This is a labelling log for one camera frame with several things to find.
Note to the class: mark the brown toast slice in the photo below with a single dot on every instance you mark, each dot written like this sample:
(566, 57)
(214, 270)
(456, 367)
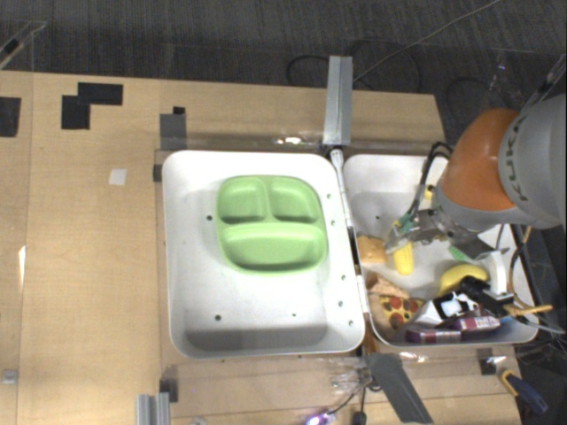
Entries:
(390, 288)

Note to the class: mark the pizza slice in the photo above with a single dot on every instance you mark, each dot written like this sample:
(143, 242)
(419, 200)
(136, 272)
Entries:
(398, 310)

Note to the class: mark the maroon carton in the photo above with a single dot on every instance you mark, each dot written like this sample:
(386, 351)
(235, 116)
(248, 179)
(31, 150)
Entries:
(432, 336)
(476, 323)

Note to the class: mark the tan bread piece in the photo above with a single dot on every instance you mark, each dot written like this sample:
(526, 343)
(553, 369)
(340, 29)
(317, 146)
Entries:
(371, 249)

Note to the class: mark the yellow banana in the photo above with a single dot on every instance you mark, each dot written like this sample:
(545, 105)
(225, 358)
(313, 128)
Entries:
(460, 273)

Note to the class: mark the white and black carton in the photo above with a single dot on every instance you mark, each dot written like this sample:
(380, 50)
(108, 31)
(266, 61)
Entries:
(449, 307)

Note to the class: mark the green divided plate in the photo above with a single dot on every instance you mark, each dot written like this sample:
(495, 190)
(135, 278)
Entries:
(270, 246)

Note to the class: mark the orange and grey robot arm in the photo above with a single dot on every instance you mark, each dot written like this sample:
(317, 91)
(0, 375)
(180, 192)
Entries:
(487, 166)

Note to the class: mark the yellow corn cob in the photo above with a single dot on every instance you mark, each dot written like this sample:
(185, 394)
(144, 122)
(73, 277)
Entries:
(404, 261)

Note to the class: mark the black cylinder on white bracket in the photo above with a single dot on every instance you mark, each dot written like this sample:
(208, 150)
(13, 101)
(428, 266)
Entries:
(485, 295)

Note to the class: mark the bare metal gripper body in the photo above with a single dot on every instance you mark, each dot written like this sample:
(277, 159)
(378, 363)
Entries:
(432, 228)

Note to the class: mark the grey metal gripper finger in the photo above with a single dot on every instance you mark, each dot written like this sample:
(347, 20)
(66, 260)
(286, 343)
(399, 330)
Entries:
(398, 239)
(480, 250)

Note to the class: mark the white plastic tray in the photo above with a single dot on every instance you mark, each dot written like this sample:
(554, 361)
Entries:
(266, 308)
(376, 193)

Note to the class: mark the green ribbed toy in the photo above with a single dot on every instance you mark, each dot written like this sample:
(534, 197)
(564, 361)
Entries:
(456, 252)

